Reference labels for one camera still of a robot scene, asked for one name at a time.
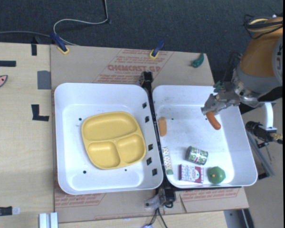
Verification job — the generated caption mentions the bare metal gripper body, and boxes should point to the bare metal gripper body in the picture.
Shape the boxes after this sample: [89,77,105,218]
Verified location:
[215,78,260,109]

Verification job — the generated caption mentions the orange sausage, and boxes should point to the orange sausage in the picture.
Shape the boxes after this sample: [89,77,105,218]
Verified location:
[206,111,222,131]

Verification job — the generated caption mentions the white plastic tray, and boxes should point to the white plastic tray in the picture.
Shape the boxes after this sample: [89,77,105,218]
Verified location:
[152,85,258,189]
[54,82,164,196]

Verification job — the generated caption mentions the orange bread piece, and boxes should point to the orange bread piece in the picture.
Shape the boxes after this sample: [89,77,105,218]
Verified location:
[157,116,168,137]

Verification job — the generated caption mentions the green small can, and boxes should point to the green small can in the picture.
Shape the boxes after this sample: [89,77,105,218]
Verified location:
[185,145,209,166]

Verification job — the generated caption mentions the thin black rod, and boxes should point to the thin black rod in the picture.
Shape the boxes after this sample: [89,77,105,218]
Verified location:
[145,86,167,190]

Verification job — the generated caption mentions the green round fruit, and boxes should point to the green round fruit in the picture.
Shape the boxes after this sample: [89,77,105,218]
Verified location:
[207,166,227,185]

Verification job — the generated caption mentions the patterned white packet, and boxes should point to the patterned white packet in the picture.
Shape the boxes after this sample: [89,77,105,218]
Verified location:
[161,146,174,176]

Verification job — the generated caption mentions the red and white carton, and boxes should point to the red and white carton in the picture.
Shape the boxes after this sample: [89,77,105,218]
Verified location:
[179,163,204,184]

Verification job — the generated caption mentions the yellow divided plate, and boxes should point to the yellow divided plate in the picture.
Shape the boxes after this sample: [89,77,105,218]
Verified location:
[80,111,147,171]

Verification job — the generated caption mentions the brown cardboard board red print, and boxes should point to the brown cardboard board red print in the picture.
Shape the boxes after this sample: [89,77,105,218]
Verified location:
[49,44,250,223]

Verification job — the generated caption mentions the black cylinder on white bracket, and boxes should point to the black cylinder on white bracket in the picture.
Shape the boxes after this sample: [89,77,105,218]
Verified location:
[245,102,283,145]

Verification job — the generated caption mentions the black block with thin wires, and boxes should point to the black block with thin wires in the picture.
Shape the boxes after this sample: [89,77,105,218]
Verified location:
[156,186,177,208]
[138,71,154,89]

